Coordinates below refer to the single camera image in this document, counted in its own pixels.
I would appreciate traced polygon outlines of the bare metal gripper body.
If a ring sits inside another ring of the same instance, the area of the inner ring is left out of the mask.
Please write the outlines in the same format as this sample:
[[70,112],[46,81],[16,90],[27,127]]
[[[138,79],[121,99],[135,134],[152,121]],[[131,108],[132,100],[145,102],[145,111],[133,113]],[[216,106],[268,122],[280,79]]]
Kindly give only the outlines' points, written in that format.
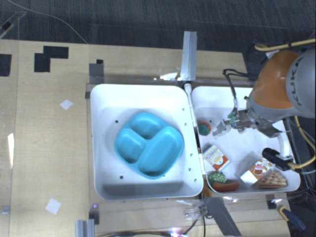
[[229,125],[239,133],[244,132],[246,128],[256,129],[259,117],[250,109],[233,109],[229,114]]

